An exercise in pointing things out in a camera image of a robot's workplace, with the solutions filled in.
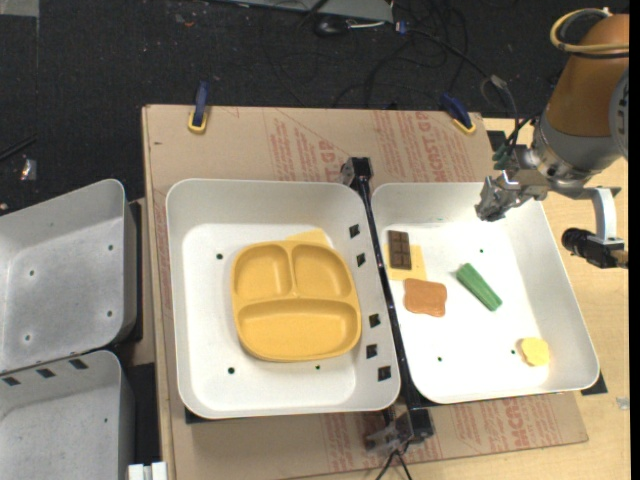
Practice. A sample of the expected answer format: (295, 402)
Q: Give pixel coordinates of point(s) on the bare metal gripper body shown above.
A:
(531, 180)

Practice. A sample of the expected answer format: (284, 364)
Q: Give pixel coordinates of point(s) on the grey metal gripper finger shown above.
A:
(507, 202)
(486, 203)

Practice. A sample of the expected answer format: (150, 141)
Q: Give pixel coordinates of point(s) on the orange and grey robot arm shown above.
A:
(585, 93)

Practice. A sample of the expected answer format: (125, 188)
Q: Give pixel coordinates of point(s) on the green celery stick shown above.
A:
(479, 286)

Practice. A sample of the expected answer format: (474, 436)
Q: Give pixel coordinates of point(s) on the yellow cheese slice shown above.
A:
(417, 268)

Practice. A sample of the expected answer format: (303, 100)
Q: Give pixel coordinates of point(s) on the brown chocolate bar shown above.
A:
(399, 249)

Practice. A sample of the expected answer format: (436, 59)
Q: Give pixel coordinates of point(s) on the orange bread slice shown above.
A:
(425, 297)

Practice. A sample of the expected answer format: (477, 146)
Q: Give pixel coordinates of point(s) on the thin black rod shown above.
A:
(381, 263)

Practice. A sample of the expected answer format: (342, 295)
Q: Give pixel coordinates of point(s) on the yellow wavy biscuit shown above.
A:
(535, 352)

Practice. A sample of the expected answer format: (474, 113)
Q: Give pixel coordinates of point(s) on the white plastic tray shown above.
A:
(210, 318)
(60, 418)
(65, 268)
(475, 358)

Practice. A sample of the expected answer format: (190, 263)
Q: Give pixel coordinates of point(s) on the brown cardboard board red print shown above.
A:
(300, 138)

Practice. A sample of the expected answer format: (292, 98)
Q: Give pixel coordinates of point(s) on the yellow divided plate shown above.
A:
(295, 313)

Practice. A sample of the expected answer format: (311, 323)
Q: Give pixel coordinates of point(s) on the black cylinder on white bracket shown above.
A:
(592, 248)

